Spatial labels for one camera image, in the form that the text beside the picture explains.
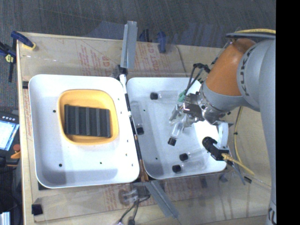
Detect yellow bowl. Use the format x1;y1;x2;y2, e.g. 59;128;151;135
57;89;120;146

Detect thin black and white rod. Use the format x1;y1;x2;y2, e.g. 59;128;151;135
119;74;149;182

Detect clear bottle with black cap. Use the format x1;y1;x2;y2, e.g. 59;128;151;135
179;149;206;162
129;101;145;135
150;90;180;101
167;121;186;147
172;160;205;173

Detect brown cardboard board, red print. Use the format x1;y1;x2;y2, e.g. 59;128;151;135
15;31;274;225

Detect black block with thin wires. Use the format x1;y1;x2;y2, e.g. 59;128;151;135
133;182;151;197

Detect white plastic tray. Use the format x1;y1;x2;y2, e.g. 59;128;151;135
28;74;141;189
126;76;228;180

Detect black cylinder on white bracket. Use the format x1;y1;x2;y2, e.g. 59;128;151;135
202;122;232;161

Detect black ribbed rack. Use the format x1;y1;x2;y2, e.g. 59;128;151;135
63;104;112;138

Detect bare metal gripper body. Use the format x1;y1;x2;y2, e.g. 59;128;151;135
182;92;227;126

